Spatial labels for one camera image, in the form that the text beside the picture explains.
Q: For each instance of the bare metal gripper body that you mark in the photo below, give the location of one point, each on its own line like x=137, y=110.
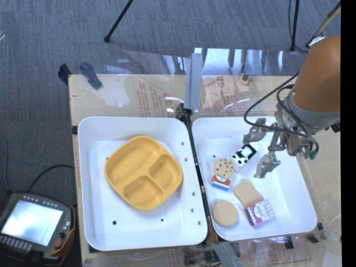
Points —
x=297, y=145

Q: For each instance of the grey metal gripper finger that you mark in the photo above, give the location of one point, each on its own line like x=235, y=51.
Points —
x=256, y=133
x=267, y=164

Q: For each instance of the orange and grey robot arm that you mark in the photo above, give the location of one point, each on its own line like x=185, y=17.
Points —
x=317, y=76

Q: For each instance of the black and white cow-print carton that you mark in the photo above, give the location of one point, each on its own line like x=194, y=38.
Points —
x=244, y=154

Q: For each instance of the tan bread slice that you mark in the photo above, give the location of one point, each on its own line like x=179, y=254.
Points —
x=247, y=193

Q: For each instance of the white plastic tray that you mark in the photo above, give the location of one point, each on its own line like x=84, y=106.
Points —
x=111, y=227
x=289, y=193

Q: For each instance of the tan biscuit with dark dots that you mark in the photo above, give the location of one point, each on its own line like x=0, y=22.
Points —
x=224, y=168

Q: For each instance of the red white blue carton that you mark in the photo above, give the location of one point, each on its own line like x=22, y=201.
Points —
x=221, y=183

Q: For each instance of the plain round tan biscuit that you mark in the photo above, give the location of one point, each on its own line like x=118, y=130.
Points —
x=225, y=213

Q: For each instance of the thin black and white rod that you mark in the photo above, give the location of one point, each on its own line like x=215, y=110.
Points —
x=198, y=165

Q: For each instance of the yellow divided plate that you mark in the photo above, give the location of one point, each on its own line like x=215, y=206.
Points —
x=139, y=165

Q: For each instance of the brown cardboard board red print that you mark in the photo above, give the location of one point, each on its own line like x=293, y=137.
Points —
x=116, y=96

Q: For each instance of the black cylinder on white bracket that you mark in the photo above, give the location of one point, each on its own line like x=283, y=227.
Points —
x=336, y=127

